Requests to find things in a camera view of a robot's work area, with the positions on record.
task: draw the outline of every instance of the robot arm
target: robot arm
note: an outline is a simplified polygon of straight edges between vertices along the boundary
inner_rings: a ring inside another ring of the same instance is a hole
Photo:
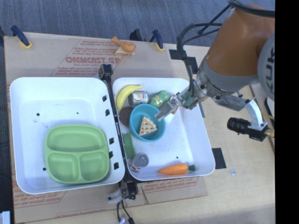
[[[275,65],[275,18],[257,5],[248,5],[250,11],[239,9],[238,3],[221,25],[219,32],[207,55],[199,66],[196,80],[187,64],[182,39],[192,28],[204,24],[191,24],[177,37],[177,50],[185,62],[190,85],[166,102],[156,115],[157,120],[165,118],[177,106],[194,108],[208,97],[221,106],[235,111],[243,108],[249,113],[251,121],[231,118],[228,129],[248,134],[250,138],[263,141],[269,135],[267,123],[254,100],[247,100],[235,93],[246,85],[260,83],[266,94],[274,100]]]

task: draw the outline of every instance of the orange carrot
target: orange carrot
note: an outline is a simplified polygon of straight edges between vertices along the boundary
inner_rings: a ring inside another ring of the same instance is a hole
[[[168,174],[168,175],[175,175],[175,174],[185,174],[188,170],[194,171],[195,166],[184,163],[175,164],[166,168],[163,168],[158,171],[160,174]]]

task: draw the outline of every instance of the green bottle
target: green bottle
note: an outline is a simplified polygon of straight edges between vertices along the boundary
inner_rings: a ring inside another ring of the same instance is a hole
[[[162,104],[167,102],[170,97],[171,96],[167,91],[161,91],[159,94],[150,99],[149,104],[159,108]]]

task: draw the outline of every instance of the yellow clamp tip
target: yellow clamp tip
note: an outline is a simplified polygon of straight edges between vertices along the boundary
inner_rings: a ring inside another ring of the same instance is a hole
[[[157,50],[160,51],[160,52],[162,52],[162,51],[165,50],[165,47],[163,46],[163,48],[161,49],[161,48],[159,47],[158,43],[156,43],[155,46],[156,46]]]
[[[21,41],[19,41],[19,44],[21,44],[21,46],[22,46],[23,48],[25,48],[25,49],[30,49],[30,48],[32,47],[32,43],[31,43],[31,42],[29,42],[29,45],[28,45],[28,46],[25,46],[25,44],[22,43]]]

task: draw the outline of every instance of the table surface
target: table surface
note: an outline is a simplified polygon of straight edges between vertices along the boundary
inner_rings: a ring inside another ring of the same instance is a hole
[[[166,44],[165,47],[176,48],[172,44]],[[189,56],[196,57],[200,54],[199,57],[202,57],[208,48],[186,46],[185,49]],[[188,79],[181,62],[173,62],[171,66],[174,77]],[[250,87],[245,87],[241,90],[241,94],[251,99],[255,96],[252,91]],[[204,176],[208,195],[130,207],[126,208],[126,211],[136,224],[275,223],[274,138],[266,138],[263,142],[259,142],[250,139],[247,135],[237,135],[228,130],[226,125],[229,118],[249,119],[245,109],[235,112],[218,106],[210,98],[202,103],[202,108],[211,147],[221,148],[227,166]],[[122,208],[120,208],[120,216],[127,216]],[[32,223],[116,224],[119,222],[117,211],[108,210]]]

